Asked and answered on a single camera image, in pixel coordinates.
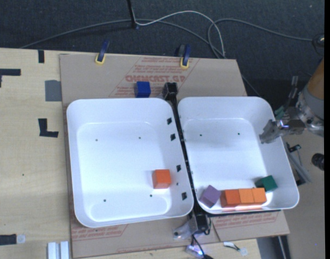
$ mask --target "blue clamp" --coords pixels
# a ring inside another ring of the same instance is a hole
[[[148,81],[137,81],[134,92],[136,98],[148,98],[150,95],[150,83]]]
[[[181,57],[180,66],[182,69],[188,69],[189,67],[189,55],[191,52],[191,47],[189,44],[181,44],[175,51],[175,56]]]
[[[109,48],[109,46],[110,46],[110,40],[105,39],[102,46],[101,46],[100,53],[95,58],[95,63],[97,63],[97,64],[103,64],[104,63],[105,53],[106,53],[107,49]]]

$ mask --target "cardboard sheet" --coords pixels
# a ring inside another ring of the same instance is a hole
[[[73,209],[66,109],[77,99],[134,97],[137,81],[150,82],[151,97],[158,96],[166,82],[177,82],[178,100],[194,96],[245,96],[237,62],[192,58],[189,68],[183,70],[180,59],[175,57],[108,54],[103,65],[97,65],[94,59],[94,54],[60,55],[72,255],[79,258],[186,246],[190,240],[174,240],[172,231],[183,225],[187,217],[97,229],[86,228],[77,221]],[[212,218],[211,233],[200,236],[200,243],[288,233],[281,211],[229,215]]]

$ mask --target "table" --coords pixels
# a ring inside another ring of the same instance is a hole
[[[0,258],[46,258],[48,242],[70,241],[67,174],[60,101],[45,101],[44,81],[60,80],[60,51],[0,49],[0,69],[22,69],[3,76],[0,88],[0,235],[25,235],[25,243],[0,246]],[[57,138],[39,137],[39,118]],[[260,258],[257,241],[235,242]],[[223,243],[203,245],[213,258],[240,258]],[[97,258],[189,258],[184,247]]]

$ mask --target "orange block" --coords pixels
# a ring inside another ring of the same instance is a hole
[[[252,205],[254,204],[254,199],[251,189],[239,189],[240,205]]]
[[[266,191],[264,188],[252,188],[251,191],[254,199],[254,205],[262,205],[267,201]]]
[[[166,189],[170,187],[171,175],[169,169],[157,169],[152,174],[153,188]]]
[[[238,189],[229,189],[221,192],[220,203],[222,207],[235,207],[240,205]]]

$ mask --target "cube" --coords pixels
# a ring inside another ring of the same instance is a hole
[[[238,189],[228,189],[221,192],[220,203],[222,207],[236,207],[240,205]]]
[[[272,175],[266,176],[255,182],[257,188],[264,188],[266,193],[272,192],[278,188]]]
[[[266,191],[264,188],[252,188],[254,205],[262,205],[267,201]]]
[[[134,92],[136,98],[148,98],[150,95],[150,83],[148,81],[137,81]]]
[[[171,184],[171,175],[169,169],[157,169],[152,174],[154,189],[167,189]]]
[[[221,192],[219,190],[215,189],[212,185],[208,185],[208,187],[203,191],[199,201],[207,207],[212,208],[218,201],[220,194]]]
[[[240,205],[252,205],[254,203],[251,189],[238,189],[240,197]]]

